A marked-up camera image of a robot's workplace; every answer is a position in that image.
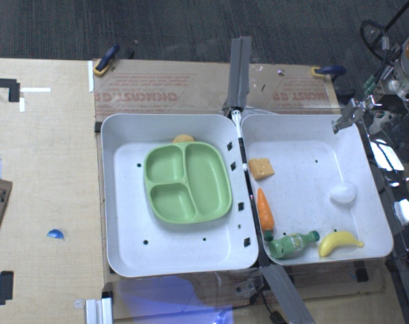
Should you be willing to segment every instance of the black bracket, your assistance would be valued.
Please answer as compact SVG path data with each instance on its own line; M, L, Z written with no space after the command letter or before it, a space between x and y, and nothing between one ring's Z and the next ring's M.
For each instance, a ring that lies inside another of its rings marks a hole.
M12 271L2 271L0 274L0 305L4 305L6 300L13 298L14 273Z
M20 83L16 79L0 78L0 88L8 88L8 101L20 102Z
M368 272L366 271L365 261L354 261L353 266L356 272L356 279L358 282L368 282Z
M105 298L112 298L113 299L113 292L111 290L107 291L107 292L103 292L101 294L101 298L105 299Z
M96 121L94 125L94 132L95 133L101 133L101 127L103 126L103 123L100 121Z

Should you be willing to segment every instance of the gray carpet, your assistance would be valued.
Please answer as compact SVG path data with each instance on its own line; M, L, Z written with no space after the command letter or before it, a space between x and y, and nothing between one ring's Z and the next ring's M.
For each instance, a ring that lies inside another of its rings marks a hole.
M340 92L380 63L360 23L386 25L407 0L0 0L0 57L101 57L113 43L136 59L229 62L230 40L252 37L252 62L342 65ZM409 8L389 30L409 36Z

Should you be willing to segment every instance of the blue clamp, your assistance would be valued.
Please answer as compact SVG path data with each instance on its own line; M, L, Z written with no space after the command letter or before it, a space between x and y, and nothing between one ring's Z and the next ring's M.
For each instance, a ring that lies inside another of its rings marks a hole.
M98 77L101 77L109 69L109 63L113 60L119 51L120 46L115 43L99 61L98 65L94 67L94 74Z
M335 82L338 76L342 76L347 72L347 69L342 66L334 65L334 66L325 66L325 67L314 67L313 74L325 76L326 74L330 74L332 76L332 82Z

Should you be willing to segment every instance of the bottle label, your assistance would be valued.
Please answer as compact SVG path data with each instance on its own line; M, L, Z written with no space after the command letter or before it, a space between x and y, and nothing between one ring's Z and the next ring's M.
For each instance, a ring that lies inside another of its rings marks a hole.
M290 236L290 238L292 239L292 244L294 248L293 253L298 253L304 250L305 244L304 244L304 240L302 239L302 236L292 235Z

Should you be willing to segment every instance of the green bottle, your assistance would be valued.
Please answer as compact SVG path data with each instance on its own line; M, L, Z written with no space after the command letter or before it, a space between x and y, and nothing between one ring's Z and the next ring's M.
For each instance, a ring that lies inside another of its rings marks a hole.
M319 240L320 235L316 230L313 230L308 234L289 234L281 239L270 241L269 251L273 258L280 259L289 254L299 253L303 251L308 244L312 244Z

